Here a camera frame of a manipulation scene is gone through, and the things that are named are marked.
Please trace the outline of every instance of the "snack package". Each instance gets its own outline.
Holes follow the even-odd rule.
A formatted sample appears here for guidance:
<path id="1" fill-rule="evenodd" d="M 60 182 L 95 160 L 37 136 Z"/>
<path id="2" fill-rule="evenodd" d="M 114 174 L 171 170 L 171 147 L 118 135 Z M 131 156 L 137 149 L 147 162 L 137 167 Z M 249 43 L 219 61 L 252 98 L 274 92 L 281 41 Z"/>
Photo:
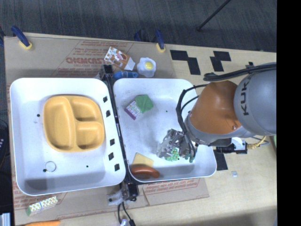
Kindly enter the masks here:
<path id="1" fill-rule="evenodd" d="M 136 96 L 124 111 L 133 119 L 136 120 L 141 114 L 149 111 L 154 106 L 153 102 L 147 95 Z"/>
<path id="2" fill-rule="evenodd" d="M 28 216 L 35 215 L 37 213 L 40 213 L 44 210 L 53 208 L 57 204 L 58 200 L 56 196 L 53 196 L 51 198 L 47 198 L 45 200 L 42 200 L 40 202 L 36 202 L 34 204 L 31 204 L 28 206 L 26 213 Z"/>
<path id="3" fill-rule="evenodd" d="M 129 55 L 113 47 L 109 48 L 104 60 L 123 70 L 133 70 L 135 66 L 135 62 Z"/>

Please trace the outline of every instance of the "blue clamp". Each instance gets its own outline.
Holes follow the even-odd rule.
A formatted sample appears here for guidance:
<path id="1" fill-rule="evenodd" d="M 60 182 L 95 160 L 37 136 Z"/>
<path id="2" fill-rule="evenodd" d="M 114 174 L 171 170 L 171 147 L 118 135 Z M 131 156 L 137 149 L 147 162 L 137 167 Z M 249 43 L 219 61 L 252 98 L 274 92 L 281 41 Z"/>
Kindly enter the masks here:
<path id="1" fill-rule="evenodd" d="M 12 26 L 11 31 L 19 38 L 19 44 L 26 50 L 31 49 L 32 43 L 30 43 L 24 33 L 17 27 L 17 26 Z"/>
<path id="2" fill-rule="evenodd" d="M 0 26 L 0 46 L 4 48 L 4 37 L 5 37 L 5 33 L 2 30 L 1 26 Z"/>
<path id="3" fill-rule="evenodd" d="M 159 29 L 156 30 L 155 32 L 155 35 L 156 35 L 156 38 L 157 38 L 157 48 L 159 50 L 161 50 L 160 52 L 164 52 L 165 51 L 165 48 L 164 48 L 164 41 L 163 41 L 163 36 L 162 36 L 162 33 Z"/>
<path id="4" fill-rule="evenodd" d="M 157 44 L 156 44 L 157 49 L 160 52 L 164 52 L 165 51 L 163 36 L 162 36 L 162 33 L 161 33 L 161 31 L 159 29 L 157 29 L 155 31 L 155 37 L 153 38 L 152 41 L 150 41 L 147 38 L 147 33 L 145 32 L 144 29 L 141 29 L 138 32 L 136 32 L 134 34 L 134 39 L 135 39 L 135 41 L 138 41 L 138 42 L 152 42 L 152 43 L 154 43 L 155 41 L 157 41 Z"/>

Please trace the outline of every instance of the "black cable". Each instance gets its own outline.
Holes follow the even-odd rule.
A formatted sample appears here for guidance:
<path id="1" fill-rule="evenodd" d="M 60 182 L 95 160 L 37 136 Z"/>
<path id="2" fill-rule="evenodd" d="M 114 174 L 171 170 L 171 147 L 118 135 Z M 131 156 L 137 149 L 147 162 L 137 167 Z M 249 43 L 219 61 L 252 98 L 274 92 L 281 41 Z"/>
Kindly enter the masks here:
<path id="1" fill-rule="evenodd" d="M 129 216 L 129 214 L 128 214 L 127 211 L 126 211 L 126 208 L 125 208 L 125 206 L 124 206 L 124 202 L 122 202 L 121 204 L 119 204 L 119 205 L 118 205 L 118 208 L 117 208 L 117 211 L 118 211 L 118 221 L 119 221 L 119 223 L 120 223 L 120 224 L 122 223 L 122 220 L 121 220 L 121 218 L 120 218 L 120 207 L 121 207 L 121 205 L 122 205 L 123 210 L 124 210 L 124 212 L 126 213 L 128 219 L 129 219 L 130 226 L 135 226 L 135 222 L 131 219 L 131 217 Z"/>
<path id="2" fill-rule="evenodd" d="M 199 87 L 204 87 L 204 86 L 206 86 L 206 84 L 193 86 L 193 87 L 191 87 L 191 88 L 189 88 L 189 89 L 184 89 L 184 90 L 182 91 L 182 93 L 180 94 L 179 101 L 178 101 L 177 107 L 176 107 L 176 109 L 175 109 L 175 111 L 176 111 L 176 113 L 177 113 L 177 117 L 178 117 L 178 123 L 179 123 L 180 127 L 182 128 L 183 135 L 186 137 L 185 139 L 187 139 L 187 143 L 188 143 L 188 146 L 189 146 L 189 153 L 190 153 L 190 157 L 191 157 L 191 158 L 194 158 L 194 157 L 196 156 L 196 151 L 195 151 L 195 149 L 194 149 L 194 146 L 193 146 L 193 144 L 192 144 L 192 141 L 191 141 L 189 135 L 187 134 L 188 130 L 187 130 L 186 126 L 185 126 L 185 123 L 184 123 L 184 120 L 183 120 L 183 117 L 182 117 L 182 111 L 183 111 L 184 107 L 185 107 L 188 103 L 190 103 L 191 101 L 195 100 L 198 96 L 197 96 L 197 97 L 194 97 L 193 99 L 191 99 L 191 100 L 189 100 L 188 102 L 186 102 L 186 103 L 184 104 L 183 107 L 182 107 L 182 101 L 183 101 L 183 98 L 184 98 L 185 94 L 186 94 L 188 91 L 190 91 L 190 90 L 192 90 L 192 89 L 199 88 Z"/>
<path id="3" fill-rule="evenodd" d="M 185 108 L 186 105 L 188 105 L 191 101 L 197 99 L 198 97 L 199 97 L 199 96 L 196 96 L 196 97 L 192 98 L 191 100 L 187 101 L 187 102 L 182 106 L 182 108 L 181 108 L 181 113 L 182 113 L 182 111 L 184 110 L 184 108 Z"/>
<path id="4" fill-rule="evenodd" d="M 129 218 L 130 220 L 132 220 L 131 217 L 129 216 L 129 214 L 127 213 L 127 211 L 126 211 L 126 208 L 125 208 L 125 206 L 124 206 L 124 202 L 122 202 L 122 207 L 123 207 L 124 212 L 125 212 L 126 215 L 128 216 L 128 218 Z"/>
<path id="5" fill-rule="evenodd" d="M 226 74 L 221 74 L 221 75 L 216 75 L 215 73 L 206 73 L 204 75 L 204 81 L 223 81 L 227 80 L 230 78 L 238 77 L 244 74 L 251 74 L 251 73 L 257 73 L 257 72 L 264 72 L 264 71 L 269 71 L 269 70 L 275 70 L 277 69 L 277 64 L 275 63 L 268 63 L 268 64 L 263 64 L 251 68 L 246 68 L 242 70 L 237 70 L 234 72 L 226 73 Z"/>
<path id="6" fill-rule="evenodd" d="M 121 218 L 120 218 L 120 206 L 121 206 L 121 204 L 119 204 L 118 205 L 118 207 L 117 207 L 117 212 L 118 212 L 118 221 L 119 221 L 119 224 L 121 224 L 122 223 L 122 221 L 121 221 Z"/>
<path id="7" fill-rule="evenodd" d="M 4 121 L 4 120 L 2 120 L 2 119 L 0 119 L 0 122 L 2 122 L 2 123 L 4 123 L 5 124 L 5 126 L 6 126 L 6 130 L 8 130 L 8 123 L 6 122 L 6 121 Z"/>
<path id="8" fill-rule="evenodd" d="M 13 209 L 13 198 L 12 198 L 12 182 L 11 182 L 11 174 L 0 171 L 0 196 L 2 201 L 0 201 L 0 212 L 3 212 L 5 207 L 10 207 Z"/>
<path id="9" fill-rule="evenodd" d="M 0 26 L 0 40 L 3 42 L 4 41 L 4 37 L 6 36 L 6 34 L 4 33 L 3 29 Z"/>

